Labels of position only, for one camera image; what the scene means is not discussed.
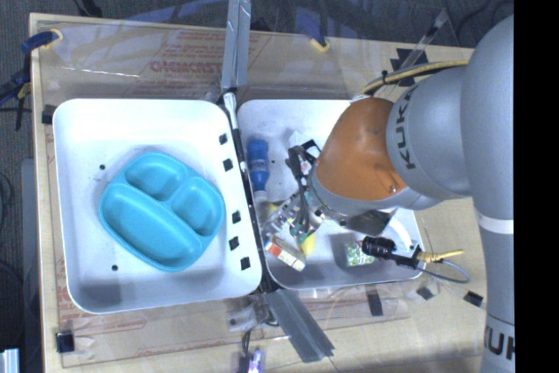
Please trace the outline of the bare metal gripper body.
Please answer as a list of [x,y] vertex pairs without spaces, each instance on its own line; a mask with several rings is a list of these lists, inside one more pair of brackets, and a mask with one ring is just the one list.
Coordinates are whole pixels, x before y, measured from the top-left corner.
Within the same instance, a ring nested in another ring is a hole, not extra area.
[[266,221],[266,233],[288,232],[293,237],[308,237],[326,220],[327,209],[310,189],[293,193]]

